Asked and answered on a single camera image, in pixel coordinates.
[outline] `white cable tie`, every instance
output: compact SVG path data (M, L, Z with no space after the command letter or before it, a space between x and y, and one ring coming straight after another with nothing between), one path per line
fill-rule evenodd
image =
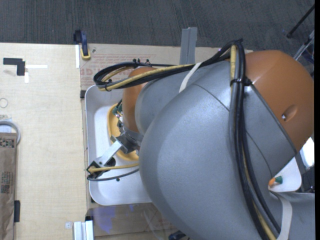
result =
M190 72L185 76L185 78L183 79L183 81L181 83L179 93L181 93L187 87L189 79L194 74L194 72L196 72L196 70L199 68L201 63L202 62L198 62L197 64L195 64L194 67L190 70Z
M289 239L289 233L290 233L290 227L291 227L291 221L292 221L292 205L285 197L280 195L279 193L274 193L279 200L282 203L282 221L281 221L281 231L276 240L288 240Z

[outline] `brown paper bag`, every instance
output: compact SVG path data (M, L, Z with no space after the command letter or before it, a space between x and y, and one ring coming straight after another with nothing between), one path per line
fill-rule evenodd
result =
M0 239L14 239L17 134L0 132Z

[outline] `white tray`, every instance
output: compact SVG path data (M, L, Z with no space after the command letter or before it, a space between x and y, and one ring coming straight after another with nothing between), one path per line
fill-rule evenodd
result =
M122 90L117 89L100 91L95 85L89 87L85 93L88 164L95 158L102 156L110 147L110 137L107 131L107 112L112 105L120 101L122 93ZM132 164L132 162L123 160L117 155L114 158L117 166ZM101 178L122 175L135 169L136 167L110 170L105 172ZM122 177L120 181L115 179L98 182L89 181L89 191L92 199L103 206L151 202L142 184L139 172Z

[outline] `light wood tabletop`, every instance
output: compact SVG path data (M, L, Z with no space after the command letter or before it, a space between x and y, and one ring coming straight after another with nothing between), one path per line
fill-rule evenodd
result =
M19 58L17 66L0 63L0 98L21 132L16 200L20 200L17 240L72 239L66 222L83 221L87 211L80 71L75 45L0 43L0 58Z

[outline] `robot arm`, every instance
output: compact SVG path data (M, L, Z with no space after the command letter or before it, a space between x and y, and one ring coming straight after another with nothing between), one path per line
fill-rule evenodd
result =
M237 42L231 87L235 61L219 58L232 44L203 62L180 93L194 65L133 71L121 86L122 132L139 149L150 198L182 232L195 240L277 239L282 203L268 182L314 131L314 82L290 56L244 56ZM117 84L103 83L106 90ZM293 211L289 238L314 239L314 194L282 195Z

